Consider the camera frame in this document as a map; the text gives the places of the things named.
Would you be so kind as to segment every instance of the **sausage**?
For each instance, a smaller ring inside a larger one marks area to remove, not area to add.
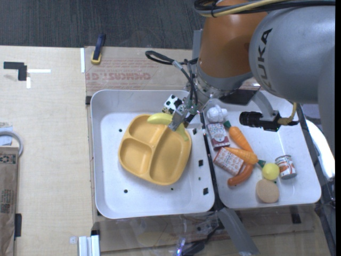
[[[228,185],[235,186],[244,182],[250,177],[253,169],[254,169],[253,164],[246,163],[244,170],[240,174],[237,174],[236,176],[228,179]]]

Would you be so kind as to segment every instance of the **yellow plate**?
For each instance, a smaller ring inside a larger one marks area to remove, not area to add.
[[[188,140],[167,125],[147,122],[150,115],[135,117],[118,149],[120,164],[128,172],[159,185],[175,183],[186,167],[191,147]]]

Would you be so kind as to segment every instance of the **white can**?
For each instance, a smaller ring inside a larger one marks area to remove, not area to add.
[[[297,175],[290,155],[277,157],[275,163],[279,167],[279,175],[281,176],[281,179],[290,179]]]

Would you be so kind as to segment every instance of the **tray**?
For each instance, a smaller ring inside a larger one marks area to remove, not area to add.
[[[282,117],[291,115],[293,106],[290,102],[265,91],[263,94],[270,101],[272,108],[278,110]],[[238,126],[241,129],[259,159],[274,163],[277,157],[290,154],[292,155],[293,163],[297,171],[297,176],[292,179],[281,180],[278,177],[275,180],[279,188],[280,197],[276,203],[267,204],[260,202],[256,196],[256,184],[263,178],[260,166],[255,165],[252,175],[247,181],[230,187],[226,181],[232,175],[215,165],[214,170],[218,192],[225,206],[232,209],[251,209],[258,207],[312,204],[320,199],[321,186],[300,124],[295,126],[281,126],[277,132],[244,126],[239,123],[239,115],[242,111],[260,111],[255,103],[251,101],[247,106],[240,106],[222,103],[217,99],[211,99],[206,103],[204,108],[206,124],[209,123],[209,120],[206,118],[206,111],[215,105],[219,105],[221,108],[228,110],[228,120],[232,125]],[[230,147],[238,148],[231,139]],[[214,158],[217,150],[214,150],[211,144],[210,151]]]
[[[192,147],[181,177],[161,186],[127,172],[118,149],[130,122],[138,115],[159,113],[174,94],[187,91],[101,90],[91,98],[95,202],[109,219],[189,214],[210,210],[214,191],[201,125],[187,128]]]
[[[118,149],[118,159],[128,172],[159,185],[179,180],[186,167],[191,147],[168,125],[147,122],[150,114],[135,117],[128,126]]]

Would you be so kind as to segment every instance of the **gray floor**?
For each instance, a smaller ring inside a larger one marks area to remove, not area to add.
[[[105,33],[106,46],[192,49],[193,31],[205,22],[194,1],[0,0],[0,45],[83,47]],[[322,129],[317,105],[303,112]],[[335,209],[325,206],[335,221]]]

